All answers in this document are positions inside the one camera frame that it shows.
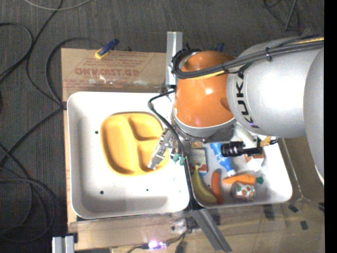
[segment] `toy carrot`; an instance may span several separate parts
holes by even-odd
[[[224,202],[223,196],[221,194],[221,190],[220,190],[220,178],[221,175],[218,171],[214,171],[212,173],[212,177],[211,177],[211,190],[213,195],[216,198],[216,202],[218,204],[222,204]]]
[[[239,174],[239,175],[234,175],[231,177],[224,178],[222,180],[223,183],[229,183],[233,184],[235,182],[243,183],[243,184],[249,184],[253,185],[256,183],[256,177],[250,173],[247,174]]]

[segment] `toy banana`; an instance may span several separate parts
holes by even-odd
[[[216,203],[216,198],[211,192],[209,192],[203,185],[200,175],[199,175],[199,166],[195,165],[194,173],[191,177],[193,191],[197,200],[200,200],[203,203],[213,204]]]

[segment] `yellow divided plate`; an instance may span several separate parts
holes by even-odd
[[[109,116],[101,125],[101,142],[110,167],[118,174],[137,176],[163,168],[165,159],[156,170],[147,167],[163,132],[157,118],[141,112]]]

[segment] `cardboard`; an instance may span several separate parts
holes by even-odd
[[[158,92],[165,85],[166,54],[61,49],[63,102],[79,91]]]

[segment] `gray floor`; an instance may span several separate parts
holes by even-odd
[[[56,8],[61,0],[29,0],[32,3]],[[62,8],[85,0],[63,0]],[[93,0],[82,6],[56,12],[38,38],[29,57],[29,77],[42,91],[50,94],[46,85],[46,60],[60,42],[74,37],[90,37],[102,44],[118,38],[116,50],[165,52],[166,32],[181,31],[191,47],[210,49],[223,42],[225,52],[238,56],[258,43],[297,35],[324,34],[324,0],[298,0],[287,31],[285,24],[294,0]],[[53,11],[37,8],[23,0],[0,0],[0,74],[14,64],[29,47]],[[74,48],[93,48],[98,45],[86,40],[64,45]],[[34,87],[22,63],[0,79],[2,109],[0,111],[0,157],[41,119],[60,107]],[[52,89],[61,98],[60,51],[56,51],[48,71]],[[21,164],[34,181],[46,185],[52,192],[55,218],[42,238],[28,243],[9,241],[35,237],[48,226],[52,206],[48,195],[36,189],[47,212],[30,188],[19,182],[0,184],[0,252],[50,252],[52,236],[66,234],[66,191],[63,144],[63,116],[58,111],[28,134],[0,162],[1,167],[23,176]],[[14,178],[0,172],[0,179]],[[5,229],[20,224],[29,211],[24,226],[4,235]]]

